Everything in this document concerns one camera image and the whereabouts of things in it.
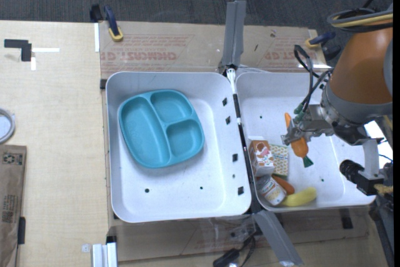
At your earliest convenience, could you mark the orange sausage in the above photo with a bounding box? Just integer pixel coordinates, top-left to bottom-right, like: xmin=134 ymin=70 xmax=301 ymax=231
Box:
xmin=271 ymin=174 xmax=296 ymax=196

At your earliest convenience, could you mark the white and yellow can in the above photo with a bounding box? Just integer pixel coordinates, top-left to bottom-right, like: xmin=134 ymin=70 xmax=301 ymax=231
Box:
xmin=255 ymin=174 xmax=288 ymax=207

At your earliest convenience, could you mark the black cylinder on white bracket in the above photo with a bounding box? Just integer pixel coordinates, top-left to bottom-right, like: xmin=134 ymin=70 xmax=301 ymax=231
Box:
xmin=339 ymin=137 xmax=386 ymax=196

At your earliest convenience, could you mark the orange and white carton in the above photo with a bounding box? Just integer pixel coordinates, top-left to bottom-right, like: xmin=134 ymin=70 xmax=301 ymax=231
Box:
xmin=247 ymin=139 xmax=276 ymax=178

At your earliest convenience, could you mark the brown cardboard board red print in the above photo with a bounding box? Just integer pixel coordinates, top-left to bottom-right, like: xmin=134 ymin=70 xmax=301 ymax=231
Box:
xmin=99 ymin=20 xmax=378 ymax=262

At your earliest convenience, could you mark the orange carrot with green top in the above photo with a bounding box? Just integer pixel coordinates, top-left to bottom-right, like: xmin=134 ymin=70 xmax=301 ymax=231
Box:
xmin=284 ymin=112 xmax=314 ymax=168

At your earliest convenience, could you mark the brown paper bag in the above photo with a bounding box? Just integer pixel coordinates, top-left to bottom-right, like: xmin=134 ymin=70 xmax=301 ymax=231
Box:
xmin=0 ymin=144 xmax=28 ymax=267

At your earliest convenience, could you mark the white tape roll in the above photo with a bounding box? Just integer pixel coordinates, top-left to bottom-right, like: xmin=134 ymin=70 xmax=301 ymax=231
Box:
xmin=0 ymin=108 xmax=16 ymax=145

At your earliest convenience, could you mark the yellow banana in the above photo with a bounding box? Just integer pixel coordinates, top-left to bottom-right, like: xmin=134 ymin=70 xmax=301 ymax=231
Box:
xmin=280 ymin=186 xmax=318 ymax=208

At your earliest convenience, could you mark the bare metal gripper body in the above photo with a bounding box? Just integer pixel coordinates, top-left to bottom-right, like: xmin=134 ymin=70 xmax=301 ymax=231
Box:
xmin=296 ymin=104 xmax=338 ymax=138

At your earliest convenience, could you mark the blue divided plate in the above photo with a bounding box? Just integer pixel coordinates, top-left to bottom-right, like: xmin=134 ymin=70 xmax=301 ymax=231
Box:
xmin=117 ymin=89 xmax=206 ymax=169

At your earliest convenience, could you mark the white plastic tray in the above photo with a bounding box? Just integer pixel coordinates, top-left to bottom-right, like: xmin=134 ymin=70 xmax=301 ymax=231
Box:
xmin=105 ymin=71 xmax=253 ymax=224
xmin=234 ymin=71 xmax=376 ymax=214

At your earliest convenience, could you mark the yellow patterned packet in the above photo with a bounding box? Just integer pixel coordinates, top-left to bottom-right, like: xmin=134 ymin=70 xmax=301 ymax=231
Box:
xmin=269 ymin=143 xmax=290 ymax=178

